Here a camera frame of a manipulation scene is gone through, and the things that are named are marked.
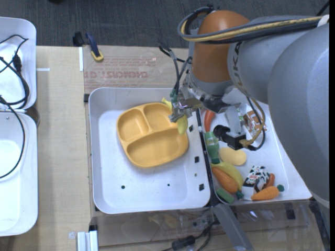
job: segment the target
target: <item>yellow cable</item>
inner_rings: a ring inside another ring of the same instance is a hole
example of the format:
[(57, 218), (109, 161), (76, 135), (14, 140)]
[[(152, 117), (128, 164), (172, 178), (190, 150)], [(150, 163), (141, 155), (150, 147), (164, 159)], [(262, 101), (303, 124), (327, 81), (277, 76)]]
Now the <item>yellow cable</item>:
[(252, 102), (257, 106), (257, 108), (260, 110), (261, 114), (262, 114), (262, 125), (261, 127), (257, 130), (256, 134), (252, 137), (252, 139), (250, 140), (240, 140), (239, 143), (243, 146), (243, 147), (248, 147), (250, 146), (260, 135), (260, 133), (262, 132), (264, 125), (265, 125), (265, 113), (262, 109), (262, 107), (258, 104), (258, 102), (254, 99), (252, 99)]
[[(284, 21), (277, 21), (277, 22), (273, 22), (269, 24), (261, 24), (261, 25), (257, 25), (253, 27), (242, 28), (242, 29), (238, 29), (235, 31), (225, 32), (223, 30), (222, 33), (218, 35), (205, 36), (205, 37), (200, 37), (200, 38), (187, 38), (187, 37), (183, 37), (183, 38), (190, 42), (205, 42), (209, 40), (217, 40), (217, 39), (223, 39), (227, 37), (234, 37), (236, 35), (241, 35), (243, 33), (265, 30), (265, 29), (275, 28), (275, 27), (288, 26), (292, 24), (298, 24), (298, 23), (308, 22), (308, 21), (315, 21), (315, 20), (320, 20), (320, 19), (321, 17), (311, 17), (311, 18), (303, 18), (303, 19), (284, 20)], [(185, 25), (186, 25), (186, 21), (181, 26), (182, 34), (185, 34)]]

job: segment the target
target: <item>green bottle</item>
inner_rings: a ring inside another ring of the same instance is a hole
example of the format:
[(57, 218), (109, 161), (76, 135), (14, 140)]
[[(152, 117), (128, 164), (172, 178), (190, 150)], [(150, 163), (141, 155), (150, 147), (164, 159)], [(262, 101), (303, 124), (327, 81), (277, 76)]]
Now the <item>green bottle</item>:
[(217, 137), (214, 136), (212, 131), (205, 133), (205, 142), (206, 142), (206, 147), (207, 147), (207, 153), (211, 159), (212, 164), (220, 163), (219, 140)]

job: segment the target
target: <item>yellow and black clamp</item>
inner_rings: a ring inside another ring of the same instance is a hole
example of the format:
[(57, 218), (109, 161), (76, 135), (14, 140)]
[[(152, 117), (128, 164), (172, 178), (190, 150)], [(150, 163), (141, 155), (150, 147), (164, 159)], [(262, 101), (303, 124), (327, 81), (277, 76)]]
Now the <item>yellow and black clamp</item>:
[(103, 54), (101, 53), (100, 49), (98, 48), (93, 35), (89, 32), (85, 34), (88, 44), (91, 46), (91, 55), (96, 62), (101, 62), (104, 59)]

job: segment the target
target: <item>orange divided plate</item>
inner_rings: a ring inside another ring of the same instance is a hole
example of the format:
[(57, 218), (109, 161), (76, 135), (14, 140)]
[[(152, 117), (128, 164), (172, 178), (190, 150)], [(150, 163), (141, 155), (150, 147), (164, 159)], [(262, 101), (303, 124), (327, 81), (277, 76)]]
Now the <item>orange divided plate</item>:
[(138, 167), (166, 164), (188, 149), (187, 133), (178, 133), (172, 111), (161, 102), (124, 111), (117, 119), (117, 134), (129, 160)]

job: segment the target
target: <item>carrot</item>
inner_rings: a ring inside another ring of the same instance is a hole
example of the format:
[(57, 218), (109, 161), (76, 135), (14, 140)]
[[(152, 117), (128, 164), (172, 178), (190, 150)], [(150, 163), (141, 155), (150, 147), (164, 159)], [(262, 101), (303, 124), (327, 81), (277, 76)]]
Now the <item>carrot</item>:
[(267, 180), (267, 182), (265, 183), (265, 185), (263, 186), (263, 189), (265, 189), (266, 187), (269, 187), (269, 186), (273, 186), (275, 178), (276, 178), (275, 175), (270, 173), (270, 177)]
[(205, 132), (209, 132), (210, 131), (210, 124), (211, 124), (211, 121), (212, 121), (212, 119), (213, 119), (214, 116), (215, 116), (215, 112), (210, 111), (210, 110), (206, 110), (205, 120), (204, 120)]
[(220, 182), (220, 184), (230, 193), (235, 193), (238, 191), (237, 182), (230, 177), (228, 174), (223, 172), (221, 169), (217, 167), (212, 167), (211, 171), (215, 175), (216, 179)]
[(283, 189), (284, 187), (282, 185), (278, 185), (277, 187), (269, 186), (255, 193), (253, 196), (251, 196), (251, 200), (260, 201), (260, 200), (274, 199), (279, 195), (280, 191), (283, 191)]

